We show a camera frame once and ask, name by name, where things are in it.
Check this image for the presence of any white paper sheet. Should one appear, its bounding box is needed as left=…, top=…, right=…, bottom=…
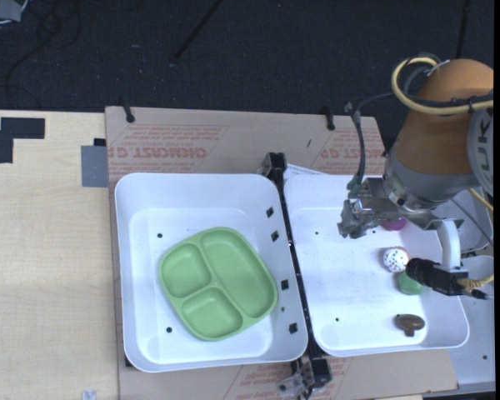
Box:
left=284, top=163, right=331, bottom=178

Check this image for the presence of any green divided plate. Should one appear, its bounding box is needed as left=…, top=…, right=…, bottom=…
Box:
left=157, top=226, right=279, bottom=343

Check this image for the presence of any white plastic tray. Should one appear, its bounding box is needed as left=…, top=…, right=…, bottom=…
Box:
left=282, top=174, right=471, bottom=358
left=114, top=172, right=309, bottom=373

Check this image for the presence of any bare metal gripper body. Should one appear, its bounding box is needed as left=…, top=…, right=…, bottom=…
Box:
left=344, top=176, right=438, bottom=226

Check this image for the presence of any white sprinkled doughnut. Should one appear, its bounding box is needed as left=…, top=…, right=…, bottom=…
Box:
left=382, top=246, right=410, bottom=273

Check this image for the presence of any black block with thin wires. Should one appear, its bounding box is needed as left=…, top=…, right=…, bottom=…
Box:
left=307, top=357, right=331, bottom=390
left=262, top=152, right=288, bottom=179

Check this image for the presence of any brown cardboard board red print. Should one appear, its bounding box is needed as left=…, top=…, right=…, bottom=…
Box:
left=104, top=106, right=460, bottom=400

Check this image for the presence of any green rounded toy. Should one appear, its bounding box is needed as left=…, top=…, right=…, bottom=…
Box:
left=396, top=270, right=427, bottom=297

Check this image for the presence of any brown mushroom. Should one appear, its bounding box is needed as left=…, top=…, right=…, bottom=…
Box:
left=393, top=312, right=427, bottom=338

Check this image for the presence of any black cylinder on white bracket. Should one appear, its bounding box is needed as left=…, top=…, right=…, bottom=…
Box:
left=405, top=218, right=470, bottom=298

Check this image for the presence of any pink doughnut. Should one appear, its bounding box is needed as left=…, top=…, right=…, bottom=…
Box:
left=380, top=217, right=408, bottom=232

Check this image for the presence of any thin black rod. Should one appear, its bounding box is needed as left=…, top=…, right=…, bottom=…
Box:
left=273, top=168, right=321, bottom=363

